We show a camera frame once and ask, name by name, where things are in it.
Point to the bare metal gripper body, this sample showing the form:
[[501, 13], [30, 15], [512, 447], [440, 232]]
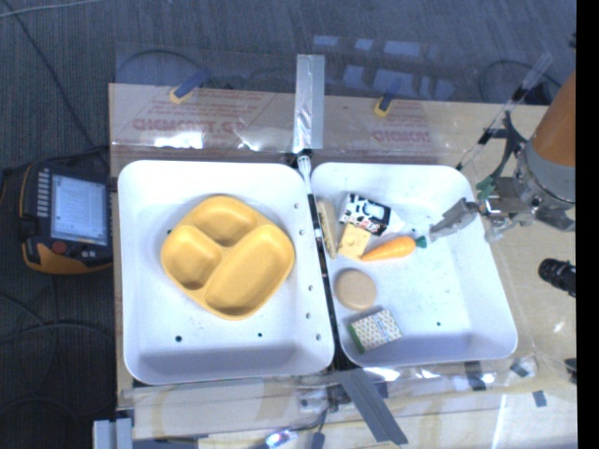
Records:
[[510, 199]]

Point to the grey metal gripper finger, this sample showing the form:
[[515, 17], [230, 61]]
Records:
[[494, 230], [454, 218]]

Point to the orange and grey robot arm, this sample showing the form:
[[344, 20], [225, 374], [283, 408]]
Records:
[[557, 124]]

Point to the orange carrot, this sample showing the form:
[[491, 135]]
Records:
[[390, 249]]

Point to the white plastic tray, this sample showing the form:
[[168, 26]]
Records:
[[449, 297], [150, 260]]

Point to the brown cardboard board red print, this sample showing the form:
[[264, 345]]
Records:
[[538, 297]]

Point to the black and white milk carton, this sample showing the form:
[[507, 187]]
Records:
[[362, 213]]

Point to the yellow cheese wedge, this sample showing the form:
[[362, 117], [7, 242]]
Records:
[[353, 241]]

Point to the tan round biscuit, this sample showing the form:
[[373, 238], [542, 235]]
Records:
[[355, 289]]

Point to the green and white carton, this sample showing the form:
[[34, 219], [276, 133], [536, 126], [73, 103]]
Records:
[[375, 330]]

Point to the yellow divided plate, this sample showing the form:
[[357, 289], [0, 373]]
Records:
[[243, 269]]

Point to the black cylinder on white bracket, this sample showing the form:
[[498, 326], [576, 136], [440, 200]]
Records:
[[558, 273]]

